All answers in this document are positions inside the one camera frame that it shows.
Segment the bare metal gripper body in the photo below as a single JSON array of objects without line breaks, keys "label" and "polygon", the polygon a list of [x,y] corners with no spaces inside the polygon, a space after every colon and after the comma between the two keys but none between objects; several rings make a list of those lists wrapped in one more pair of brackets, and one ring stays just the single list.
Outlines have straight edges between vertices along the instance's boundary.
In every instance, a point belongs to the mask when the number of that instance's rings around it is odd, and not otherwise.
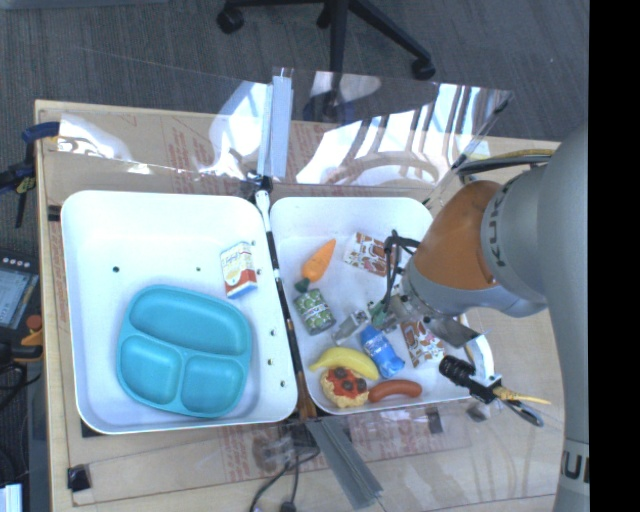
[{"label": "bare metal gripper body", "polygon": [[435,337],[455,348],[461,348],[483,336],[461,320],[461,313],[445,314],[417,297],[393,295],[383,321],[383,329],[390,330],[401,323],[413,321],[421,321]]}]

